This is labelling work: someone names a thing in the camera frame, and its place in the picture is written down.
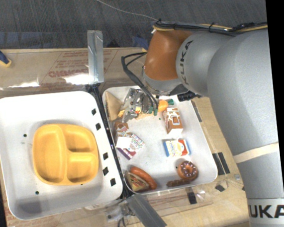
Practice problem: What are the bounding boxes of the brown chocolate bar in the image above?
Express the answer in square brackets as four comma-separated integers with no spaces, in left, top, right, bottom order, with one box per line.
[166,178,191,188]

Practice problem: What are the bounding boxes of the white plastic tray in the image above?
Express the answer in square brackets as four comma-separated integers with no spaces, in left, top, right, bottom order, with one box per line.
[0,86,126,223]
[100,78,219,198]

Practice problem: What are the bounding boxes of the tan bread slice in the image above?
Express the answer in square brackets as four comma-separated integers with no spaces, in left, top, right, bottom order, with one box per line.
[104,89,125,122]

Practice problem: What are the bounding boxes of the yellow divided plate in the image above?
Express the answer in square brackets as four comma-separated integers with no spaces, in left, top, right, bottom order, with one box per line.
[29,119,101,189]

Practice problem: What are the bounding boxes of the pizza slice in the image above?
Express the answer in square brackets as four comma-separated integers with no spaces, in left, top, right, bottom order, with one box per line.
[124,169,150,194]

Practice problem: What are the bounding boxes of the brown cardboard board red print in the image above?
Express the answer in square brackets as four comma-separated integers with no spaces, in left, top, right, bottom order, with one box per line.
[0,27,251,227]

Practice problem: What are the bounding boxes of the brown frosted doughnut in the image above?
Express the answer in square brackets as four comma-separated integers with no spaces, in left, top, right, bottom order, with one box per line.
[176,159,200,183]

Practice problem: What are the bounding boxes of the brown and white packet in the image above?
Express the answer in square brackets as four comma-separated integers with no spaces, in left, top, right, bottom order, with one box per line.
[112,119,130,139]

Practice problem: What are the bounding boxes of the tan biscuit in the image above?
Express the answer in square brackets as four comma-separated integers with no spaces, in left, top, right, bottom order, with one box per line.
[131,110,158,121]

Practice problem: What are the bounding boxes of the white colourful carton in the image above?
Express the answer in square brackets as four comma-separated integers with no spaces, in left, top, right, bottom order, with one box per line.
[114,132,147,161]

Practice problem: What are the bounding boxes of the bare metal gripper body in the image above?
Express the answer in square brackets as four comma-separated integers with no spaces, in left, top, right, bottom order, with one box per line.
[122,85,157,117]

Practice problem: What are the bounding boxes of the white and brown carton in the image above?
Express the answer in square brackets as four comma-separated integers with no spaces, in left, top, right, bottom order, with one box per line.
[162,106,184,135]

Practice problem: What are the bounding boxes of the red-brown sausage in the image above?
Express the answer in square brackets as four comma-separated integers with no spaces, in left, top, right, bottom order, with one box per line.
[129,164,158,192]

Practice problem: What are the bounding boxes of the orange carrot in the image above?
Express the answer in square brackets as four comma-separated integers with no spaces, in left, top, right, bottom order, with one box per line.
[156,97,176,113]

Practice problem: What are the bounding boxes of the white blue and red carton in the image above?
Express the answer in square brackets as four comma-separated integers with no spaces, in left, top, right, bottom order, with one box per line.
[162,137,191,158]

